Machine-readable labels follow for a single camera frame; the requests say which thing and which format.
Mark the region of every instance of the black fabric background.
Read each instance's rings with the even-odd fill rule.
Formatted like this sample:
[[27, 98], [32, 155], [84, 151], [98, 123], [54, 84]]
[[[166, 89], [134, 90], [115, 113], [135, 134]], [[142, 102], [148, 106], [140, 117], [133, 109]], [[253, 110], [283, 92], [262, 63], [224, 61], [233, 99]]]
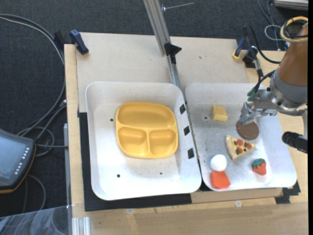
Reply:
[[[165, 19], [171, 36], [228, 38], [239, 40], [242, 27], [250, 24], [263, 50], [276, 50], [264, 35], [268, 22], [256, 0], [160, 0], [165, 7], [194, 2], [167, 10]], [[278, 25], [307, 12], [271, 6]], [[54, 34], [58, 30], [70, 41], [73, 29], [83, 32], [153, 35], [142, 0], [0, 0], [0, 13], [35, 21]], [[64, 80], [64, 67], [52, 44], [41, 33], [0, 19], [0, 128], [18, 133], [53, 105]], [[49, 128], [56, 144], [64, 141], [66, 112]], [[66, 205], [65, 162], [62, 149], [36, 158], [30, 173], [47, 191], [45, 208]], [[26, 211], [41, 205], [40, 187], [29, 180]], [[11, 194], [0, 195], [0, 216], [22, 211], [24, 184]]]

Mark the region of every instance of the orange object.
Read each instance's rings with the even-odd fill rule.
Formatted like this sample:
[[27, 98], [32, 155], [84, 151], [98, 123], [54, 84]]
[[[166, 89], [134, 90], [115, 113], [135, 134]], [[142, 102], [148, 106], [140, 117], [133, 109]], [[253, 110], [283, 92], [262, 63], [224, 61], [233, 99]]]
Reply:
[[252, 163], [253, 171], [259, 173], [260, 175], [266, 174], [266, 161], [264, 159], [257, 159]]
[[230, 186], [230, 181], [225, 171], [212, 171], [210, 178], [211, 185], [215, 188], [227, 188]]

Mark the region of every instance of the yellow divided tray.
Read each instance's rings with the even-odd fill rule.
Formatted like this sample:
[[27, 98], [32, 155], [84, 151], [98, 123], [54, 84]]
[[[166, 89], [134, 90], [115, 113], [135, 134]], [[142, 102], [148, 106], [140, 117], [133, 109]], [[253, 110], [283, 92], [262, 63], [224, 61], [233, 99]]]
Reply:
[[128, 102], [121, 105], [116, 112], [116, 136], [121, 150], [136, 158], [167, 158], [178, 147], [175, 115], [163, 104]]

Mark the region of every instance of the toy pizza slice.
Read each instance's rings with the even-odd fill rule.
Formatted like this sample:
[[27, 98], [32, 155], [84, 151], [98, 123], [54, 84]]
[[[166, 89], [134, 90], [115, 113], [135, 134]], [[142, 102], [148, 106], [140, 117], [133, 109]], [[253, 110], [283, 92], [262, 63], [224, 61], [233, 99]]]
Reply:
[[246, 152], [252, 150], [255, 145], [249, 142], [245, 142], [241, 139], [234, 138], [230, 135], [226, 136], [226, 147], [228, 153], [230, 154], [232, 159], [235, 159]]

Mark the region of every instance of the yellow block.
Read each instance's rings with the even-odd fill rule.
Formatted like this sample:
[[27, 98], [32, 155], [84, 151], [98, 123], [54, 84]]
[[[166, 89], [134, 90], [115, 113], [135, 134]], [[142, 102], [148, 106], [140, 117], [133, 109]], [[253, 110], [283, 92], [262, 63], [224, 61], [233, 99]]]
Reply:
[[213, 120], [218, 120], [218, 121], [227, 121], [228, 115], [226, 112], [225, 107], [223, 106], [218, 106], [218, 105], [213, 105]]

